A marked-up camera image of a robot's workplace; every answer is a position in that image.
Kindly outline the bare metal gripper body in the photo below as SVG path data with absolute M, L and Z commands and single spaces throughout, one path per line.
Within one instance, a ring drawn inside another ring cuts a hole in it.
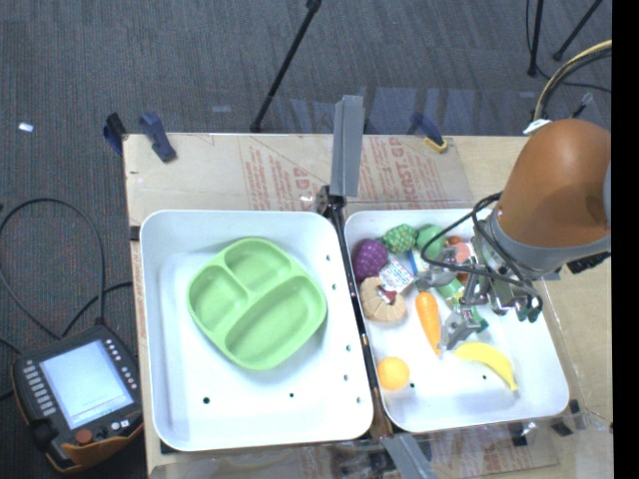
M 536 322 L 543 301 L 523 269 L 498 245 L 471 241 L 474 263 L 466 280 L 462 306 L 488 304 L 498 315 L 513 312 L 519 321 Z

